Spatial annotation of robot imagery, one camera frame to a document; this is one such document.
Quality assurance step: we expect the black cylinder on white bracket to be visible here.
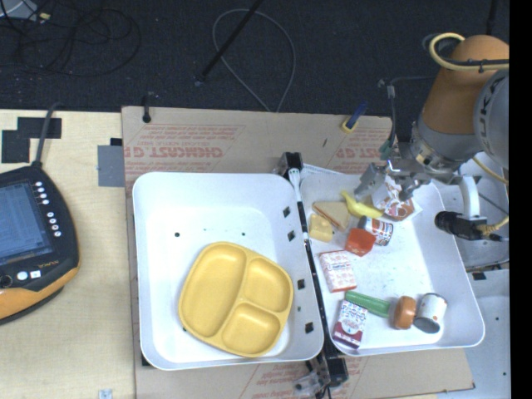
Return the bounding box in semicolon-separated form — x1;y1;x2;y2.
434;174;500;243

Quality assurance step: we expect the red white and blue carton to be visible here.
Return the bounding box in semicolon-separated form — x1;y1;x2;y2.
331;298;369;351

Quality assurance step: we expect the white can with orange print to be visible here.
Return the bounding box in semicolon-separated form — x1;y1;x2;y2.
412;292;449;335

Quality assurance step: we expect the pink and white carton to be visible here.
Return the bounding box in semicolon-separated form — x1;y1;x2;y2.
318;249;358;294

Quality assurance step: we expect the orange doughnut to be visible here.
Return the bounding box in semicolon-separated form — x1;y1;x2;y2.
392;294;418;331

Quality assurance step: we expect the thin black and white rod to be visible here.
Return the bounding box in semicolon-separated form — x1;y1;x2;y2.
287;166;340;369

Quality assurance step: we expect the yellow divided plate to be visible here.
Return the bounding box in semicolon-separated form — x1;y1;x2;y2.
177;240;295;358

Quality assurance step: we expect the white plastic tray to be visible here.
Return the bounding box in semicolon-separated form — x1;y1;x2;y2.
298;167;486;357
131;170;326;372

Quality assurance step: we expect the brown cardboard board red print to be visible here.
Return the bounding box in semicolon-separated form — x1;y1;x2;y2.
120;106;476;399

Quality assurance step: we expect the black block with thin wires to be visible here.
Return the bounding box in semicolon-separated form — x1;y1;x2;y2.
278;151;303;178
314;355;349;389

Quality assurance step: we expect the red and white can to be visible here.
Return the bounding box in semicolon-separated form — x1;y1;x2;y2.
357;214;395;248

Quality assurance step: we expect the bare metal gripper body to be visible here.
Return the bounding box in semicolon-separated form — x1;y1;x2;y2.
385;147;463;187

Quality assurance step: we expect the triangular toy sandwich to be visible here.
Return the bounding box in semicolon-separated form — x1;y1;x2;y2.
312;199;352;232

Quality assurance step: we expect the yellow cheese block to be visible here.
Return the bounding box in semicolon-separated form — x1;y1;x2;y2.
308;214;335;244

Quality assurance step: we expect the green cylinder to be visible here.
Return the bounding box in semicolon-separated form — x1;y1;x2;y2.
343;289;392;319

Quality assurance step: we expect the white and orange packet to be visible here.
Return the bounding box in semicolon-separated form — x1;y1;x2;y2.
370;175;423;223

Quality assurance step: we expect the orange red cube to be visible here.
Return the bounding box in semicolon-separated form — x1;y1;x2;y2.
343;227;377;259

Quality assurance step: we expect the yellow banana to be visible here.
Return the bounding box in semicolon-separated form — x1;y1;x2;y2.
340;190;385;220

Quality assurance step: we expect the white paper sheet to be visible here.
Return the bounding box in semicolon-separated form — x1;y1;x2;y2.
302;162;354;179

